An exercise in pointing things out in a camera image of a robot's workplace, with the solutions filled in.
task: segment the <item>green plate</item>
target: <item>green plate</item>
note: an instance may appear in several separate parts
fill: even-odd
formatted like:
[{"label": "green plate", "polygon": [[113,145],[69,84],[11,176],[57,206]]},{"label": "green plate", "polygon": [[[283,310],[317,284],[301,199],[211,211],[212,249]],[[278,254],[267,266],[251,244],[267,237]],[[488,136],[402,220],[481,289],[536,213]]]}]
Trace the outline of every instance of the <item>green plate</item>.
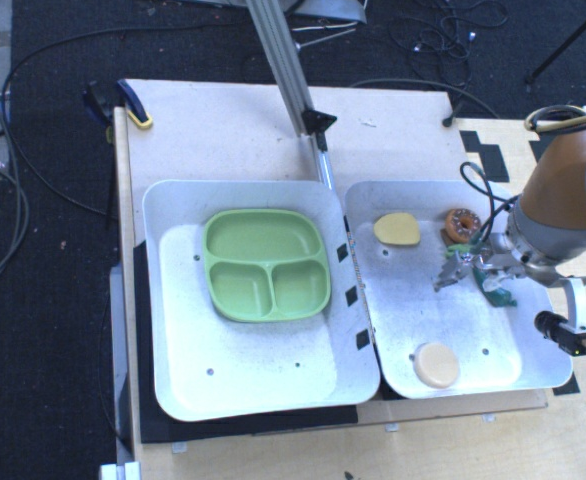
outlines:
[{"label": "green plate", "polygon": [[297,320],[319,313],[329,301],[324,242],[300,213],[220,212],[204,228],[203,250],[213,304],[232,320]]}]

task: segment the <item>white cable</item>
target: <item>white cable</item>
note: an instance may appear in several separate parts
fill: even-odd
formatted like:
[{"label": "white cable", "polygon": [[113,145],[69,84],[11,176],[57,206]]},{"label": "white cable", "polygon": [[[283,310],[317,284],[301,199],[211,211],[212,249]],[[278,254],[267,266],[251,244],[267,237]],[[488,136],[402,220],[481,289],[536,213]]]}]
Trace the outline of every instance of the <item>white cable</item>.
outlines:
[{"label": "white cable", "polygon": [[545,133],[555,130],[562,130],[564,128],[569,128],[571,126],[578,126],[580,124],[586,124],[586,116],[575,117],[573,119],[566,119],[558,123],[540,125],[535,129],[535,131],[538,133]]},{"label": "white cable", "polygon": [[[364,0],[364,3],[362,4],[362,7],[364,8],[364,10],[366,10],[368,3],[369,3],[369,0]],[[337,29],[337,28],[355,27],[357,25],[358,25],[357,21],[350,21],[348,23],[340,23],[337,25],[315,25],[315,26],[309,26],[309,27],[292,28],[291,32],[306,32],[307,30],[332,30],[332,29]]]}]

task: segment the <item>donut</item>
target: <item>donut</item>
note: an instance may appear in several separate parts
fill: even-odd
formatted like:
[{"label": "donut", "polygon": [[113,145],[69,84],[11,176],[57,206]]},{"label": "donut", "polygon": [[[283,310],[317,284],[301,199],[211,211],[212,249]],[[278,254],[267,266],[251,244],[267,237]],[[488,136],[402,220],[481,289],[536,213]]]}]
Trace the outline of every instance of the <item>donut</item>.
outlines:
[{"label": "donut", "polygon": [[482,221],[477,214],[466,208],[454,208],[444,219],[444,231],[458,244],[468,243],[481,225]]}]

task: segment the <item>yellow clamp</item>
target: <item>yellow clamp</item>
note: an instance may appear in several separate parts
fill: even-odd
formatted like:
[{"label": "yellow clamp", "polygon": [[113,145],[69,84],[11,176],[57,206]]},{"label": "yellow clamp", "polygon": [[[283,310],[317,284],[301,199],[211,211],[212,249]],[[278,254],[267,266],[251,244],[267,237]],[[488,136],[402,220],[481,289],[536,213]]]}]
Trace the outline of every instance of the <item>yellow clamp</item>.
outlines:
[{"label": "yellow clamp", "polygon": [[140,121],[132,111],[127,109],[126,113],[131,118],[131,121],[133,121],[135,126],[137,126],[140,130],[148,130],[151,126],[153,126],[153,118],[148,112],[146,113],[146,117],[148,119],[144,122]]}]

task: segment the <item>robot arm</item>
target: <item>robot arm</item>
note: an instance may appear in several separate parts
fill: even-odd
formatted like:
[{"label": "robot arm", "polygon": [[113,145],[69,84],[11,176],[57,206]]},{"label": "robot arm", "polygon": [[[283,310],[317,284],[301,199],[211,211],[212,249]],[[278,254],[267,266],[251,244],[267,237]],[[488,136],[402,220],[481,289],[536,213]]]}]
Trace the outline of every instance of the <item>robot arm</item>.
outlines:
[{"label": "robot arm", "polygon": [[556,267],[586,251],[586,115],[546,128],[526,124],[556,137],[544,152],[522,194],[499,211],[508,211],[504,230],[472,237],[467,252],[456,252],[435,280],[439,290],[470,272],[482,275],[490,295],[507,278],[528,277],[548,288],[563,288],[569,318],[544,311],[536,328],[572,356],[586,355],[586,277],[566,277]]}]

